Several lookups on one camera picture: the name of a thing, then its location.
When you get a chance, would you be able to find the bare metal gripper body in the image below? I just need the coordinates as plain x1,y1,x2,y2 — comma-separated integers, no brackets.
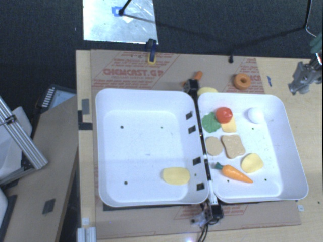
309,52,323,72

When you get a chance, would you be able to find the white egg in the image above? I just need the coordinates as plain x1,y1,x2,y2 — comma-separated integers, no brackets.
247,107,264,124

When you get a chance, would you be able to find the orange doughnut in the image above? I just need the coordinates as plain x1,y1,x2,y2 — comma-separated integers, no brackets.
233,73,252,90

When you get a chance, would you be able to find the white plastic tray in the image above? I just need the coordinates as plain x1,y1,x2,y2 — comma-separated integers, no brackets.
95,88,210,208
197,92,309,204

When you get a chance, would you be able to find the yellow cheese slice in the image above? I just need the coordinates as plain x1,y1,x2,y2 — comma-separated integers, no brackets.
221,115,238,133

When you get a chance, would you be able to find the red tomato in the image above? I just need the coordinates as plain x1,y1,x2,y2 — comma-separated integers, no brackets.
215,106,234,124

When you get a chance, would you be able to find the brown bread slice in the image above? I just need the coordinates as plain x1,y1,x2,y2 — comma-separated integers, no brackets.
221,134,246,160

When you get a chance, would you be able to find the yellow oval toy food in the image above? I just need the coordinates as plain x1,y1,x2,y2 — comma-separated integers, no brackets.
161,166,191,186
197,86,219,97
240,152,264,174

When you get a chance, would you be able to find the green lettuce leaf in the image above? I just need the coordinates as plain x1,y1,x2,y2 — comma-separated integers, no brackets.
201,111,222,134

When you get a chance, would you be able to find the tan round biscuit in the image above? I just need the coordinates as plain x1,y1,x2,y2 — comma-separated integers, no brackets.
204,136,224,157

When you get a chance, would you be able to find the orange carrot with green top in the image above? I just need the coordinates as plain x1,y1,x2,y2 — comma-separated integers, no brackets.
214,162,254,184

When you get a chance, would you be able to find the thin black and white rod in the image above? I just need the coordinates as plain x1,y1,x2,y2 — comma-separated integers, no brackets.
191,91,217,208

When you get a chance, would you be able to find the brown cardboard board red print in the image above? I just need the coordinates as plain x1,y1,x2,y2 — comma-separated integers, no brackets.
90,49,302,240

